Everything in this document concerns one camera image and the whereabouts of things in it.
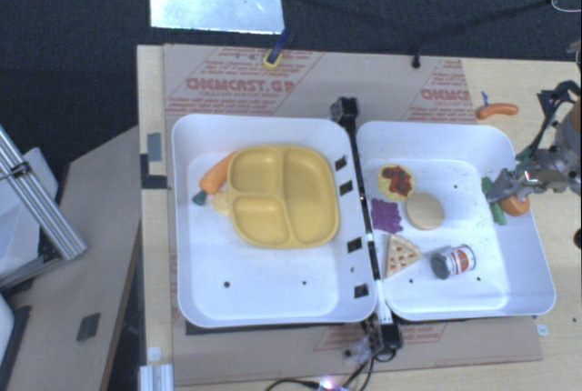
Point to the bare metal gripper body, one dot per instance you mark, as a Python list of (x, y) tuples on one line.
[(552, 173)]

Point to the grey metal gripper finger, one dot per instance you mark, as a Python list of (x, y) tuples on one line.
[(500, 185), (523, 194)]

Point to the orange carrot with green leaves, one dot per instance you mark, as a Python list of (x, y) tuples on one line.
[(516, 206)]

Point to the white plastic tray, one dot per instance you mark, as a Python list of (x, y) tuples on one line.
[(459, 239), (273, 284)]

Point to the orange sausage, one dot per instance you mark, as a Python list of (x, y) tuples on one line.
[(497, 111)]

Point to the round beige biscuit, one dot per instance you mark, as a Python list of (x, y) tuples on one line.
[(424, 211)]

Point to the red and white can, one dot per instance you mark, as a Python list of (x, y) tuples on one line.
[(457, 261)]

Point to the round biscuit with red topping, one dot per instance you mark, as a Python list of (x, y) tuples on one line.
[(394, 182)]

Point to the purple grapes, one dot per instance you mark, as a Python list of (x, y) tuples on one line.
[(385, 215)]

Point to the pizza slice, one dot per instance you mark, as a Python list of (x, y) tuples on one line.
[(398, 255)]

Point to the thin black and white rod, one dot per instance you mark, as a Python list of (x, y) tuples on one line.
[(364, 203)]

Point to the yellow divided plate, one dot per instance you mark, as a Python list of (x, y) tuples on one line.
[(282, 196)]

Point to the brown cardboard board red print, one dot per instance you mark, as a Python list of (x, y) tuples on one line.
[(291, 84)]

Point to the pale yellow toy food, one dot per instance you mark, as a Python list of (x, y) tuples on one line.
[(221, 203)]

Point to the orange carrot with green tip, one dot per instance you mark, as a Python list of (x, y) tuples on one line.
[(216, 175)]

